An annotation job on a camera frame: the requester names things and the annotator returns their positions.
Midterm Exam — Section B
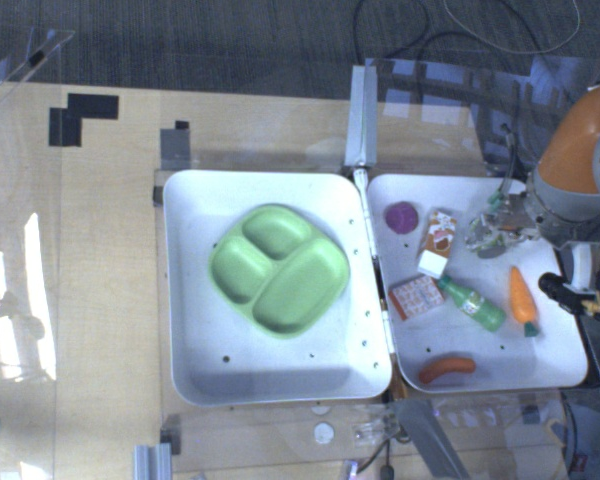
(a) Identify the orange sausage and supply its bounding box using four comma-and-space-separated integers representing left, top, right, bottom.
418, 356, 478, 386

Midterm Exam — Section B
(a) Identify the green bottle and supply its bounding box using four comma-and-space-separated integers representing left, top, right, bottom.
436, 274, 508, 333

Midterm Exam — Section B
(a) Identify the orange patterned box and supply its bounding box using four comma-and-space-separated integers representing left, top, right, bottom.
388, 274, 447, 322

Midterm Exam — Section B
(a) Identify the thin black and white rod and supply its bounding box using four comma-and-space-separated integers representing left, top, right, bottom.
352, 166, 397, 357

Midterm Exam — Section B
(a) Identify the black cylinder on white bracket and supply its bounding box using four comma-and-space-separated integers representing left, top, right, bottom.
538, 241, 596, 316

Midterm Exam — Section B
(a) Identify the white plastic tray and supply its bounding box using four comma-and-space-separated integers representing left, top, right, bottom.
162, 169, 394, 408
366, 173, 590, 394

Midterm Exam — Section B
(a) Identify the brown and white carton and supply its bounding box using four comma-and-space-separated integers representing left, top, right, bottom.
417, 209, 459, 279

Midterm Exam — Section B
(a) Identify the purple round toy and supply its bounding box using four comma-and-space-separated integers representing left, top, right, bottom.
384, 200, 421, 235

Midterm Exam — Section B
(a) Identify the green divided plate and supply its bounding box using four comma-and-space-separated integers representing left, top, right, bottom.
208, 203, 352, 340

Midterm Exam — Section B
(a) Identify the clear packet with green print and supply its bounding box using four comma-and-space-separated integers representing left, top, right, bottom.
463, 211, 510, 260

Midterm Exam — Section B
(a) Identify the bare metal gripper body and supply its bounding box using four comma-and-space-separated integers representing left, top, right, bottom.
494, 192, 541, 242

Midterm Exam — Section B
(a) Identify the orange carrot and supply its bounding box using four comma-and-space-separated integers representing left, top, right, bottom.
509, 266, 541, 339

